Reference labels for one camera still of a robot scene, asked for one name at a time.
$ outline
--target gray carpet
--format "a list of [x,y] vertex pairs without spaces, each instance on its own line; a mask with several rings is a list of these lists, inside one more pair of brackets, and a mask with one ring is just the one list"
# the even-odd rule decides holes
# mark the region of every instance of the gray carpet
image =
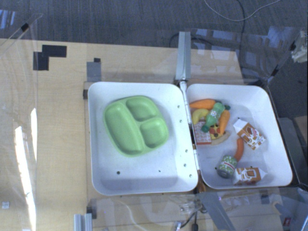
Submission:
[[[242,12],[236,0],[207,0],[221,14],[241,19]],[[245,15],[275,0],[239,0]],[[308,0],[282,0],[264,8],[245,21],[244,34],[272,37],[273,28],[291,28],[307,31]],[[0,0],[0,9],[17,12],[11,30],[0,30],[7,37],[32,13],[42,13],[38,21],[38,39],[70,42],[90,42],[141,46],[168,47],[170,38],[182,30],[192,28],[212,29],[241,33],[243,22],[231,22],[214,14],[203,0]],[[288,52],[294,35],[274,34],[287,39],[278,57]],[[242,52],[249,52],[251,41],[241,45]],[[247,55],[240,57],[243,74],[266,77],[276,67],[267,55],[266,70],[247,63]],[[294,64],[289,57],[270,84],[270,90],[279,117],[293,119],[307,115],[307,63]]]

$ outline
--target wire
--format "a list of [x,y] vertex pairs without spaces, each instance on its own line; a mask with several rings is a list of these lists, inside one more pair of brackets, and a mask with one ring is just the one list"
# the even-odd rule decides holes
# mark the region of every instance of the wire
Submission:
[[184,222],[183,224],[181,224],[181,227],[180,227],[180,228],[181,228],[181,229],[184,228],[184,227],[187,225],[187,223],[189,223],[190,220],[191,220],[195,215],[197,215],[197,212],[198,212],[198,211],[193,212],[192,215],[187,219],[187,221]]
[[194,223],[197,223],[197,215],[198,215],[198,211],[196,212],[196,215],[194,215]]
[[271,5],[273,5],[273,4],[275,4],[275,3],[278,3],[278,2],[280,2],[280,1],[281,1],[281,0],[277,0],[277,1],[275,1],[275,2],[271,2],[271,3],[269,3],[269,4],[266,4],[266,5],[264,5],[264,6],[260,7],[260,8],[258,8],[258,9],[256,9],[251,15],[249,15],[248,17],[245,17],[244,19],[233,20],[233,19],[227,18],[227,17],[223,16],[222,14],[218,13],[216,10],[214,10],[214,9],[206,2],[206,0],[204,0],[205,4],[206,4],[214,13],[218,14],[219,16],[221,16],[222,18],[224,18],[224,19],[226,19],[226,20],[234,21],[234,22],[245,21],[245,20],[249,19],[250,17],[252,17],[252,16],[253,16],[256,12],[258,12],[259,10],[261,10],[261,9],[263,9],[263,8],[265,8],[265,7],[271,6]]
[[[244,7],[243,7],[241,1],[240,0],[236,0],[236,1],[239,3],[239,5],[241,7],[243,18],[245,18],[245,10],[244,10]],[[245,29],[245,20],[243,20],[243,26],[242,26],[241,37],[240,37],[239,54],[238,54],[238,61],[239,61],[240,66],[241,66],[242,57],[243,57],[243,54],[242,54],[242,39],[243,39],[244,29]]]
[[[168,47],[169,48],[171,48],[171,42],[172,42],[172,40],[175,38],[175,37],[178,37],[180,34],[179,33],[176,33],[176,34],[174,34],[174,35],[172,35],[172,37],[169,39],[169,43],[168,43]],[[204,44],[209,44],[209,45],[213,45],[211,42],[209,42],[209,41],[207,41],[207,40],[205,40],[205,39],[203,39],[203,38],[197,38],[197,37],[195,37],[195,36],[191,36],[191,41],[193,41],[193,40],[198,40],[200,43],[204,43]]]

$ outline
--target metal bracket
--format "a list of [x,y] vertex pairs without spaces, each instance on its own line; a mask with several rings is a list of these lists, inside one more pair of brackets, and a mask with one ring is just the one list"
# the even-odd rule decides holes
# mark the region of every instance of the metal bracket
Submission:
[[74,231],[92,231],[92,214],[75,214]]
[[197,150],[193,151],[193,155],[194,155],[194,160],[196,162],[196,168],[197,168],[197,170],[200,170],[200,164],[199,164],[199,158],[198,158]]
[[191,77],[191,33],[179,33],[178,63],[176,81],[188,80]]
[[222,207],[217,192],[204,192],[199,194],[204,207],[219,230],[235,231],[235,227],[230,221],[226,211]]

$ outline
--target clear acrylic panel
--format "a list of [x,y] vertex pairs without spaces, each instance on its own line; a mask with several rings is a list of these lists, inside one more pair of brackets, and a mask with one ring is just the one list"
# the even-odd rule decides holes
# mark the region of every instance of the clear acrylic panel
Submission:
[[173,83],[178,50],[89,44],[87,61],[100,58],[102,81]]
[[33,70],[33,52],[41,15],[25,20],[24,14],[0,13],[0,35],[13,32],[10,38],[0,39],[0,223],[5,230],[34,231],[38,75]]
[[308,194],[300,188],[108,197],[92,202],[95,231],[300,231]]
[[[298,28],[271,26],[267,35],[190,29],[193,83],[264,85],[291,56]],[[206,68],[200,63],[206,62]]]

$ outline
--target yellow toy banana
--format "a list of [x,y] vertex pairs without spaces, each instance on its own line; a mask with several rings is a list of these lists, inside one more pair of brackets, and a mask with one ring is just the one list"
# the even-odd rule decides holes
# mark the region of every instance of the yellow toy banana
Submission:
[[208,114],[208,110],[207,109],[197,109],[192,113],[192,123],[194,125],[196,125],[198,123],[198,121],[202,118],[202,117],[206,117]]

